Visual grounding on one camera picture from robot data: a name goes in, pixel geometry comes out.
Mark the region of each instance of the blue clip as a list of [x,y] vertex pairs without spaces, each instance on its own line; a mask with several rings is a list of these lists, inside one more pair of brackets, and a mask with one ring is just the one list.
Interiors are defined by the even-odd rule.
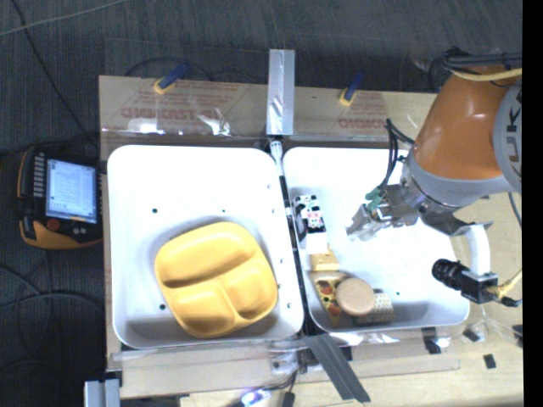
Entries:
[[341,92],[341,97],[339,98],[339,101],[343,105],[350,105],[353,102],[356,89],[358,89],[358,86],[362,83],[362,79],[365,76],[366,76],[366,73],[364,73],[363,71],[358,71],[355,75],[355,78],[350,83],[349,87],[345,88]]
[[160,95],[169,91],[176,80],[183,78],[191,69],[191,64],[180,64],[170,74],[154,83],[154,90]]

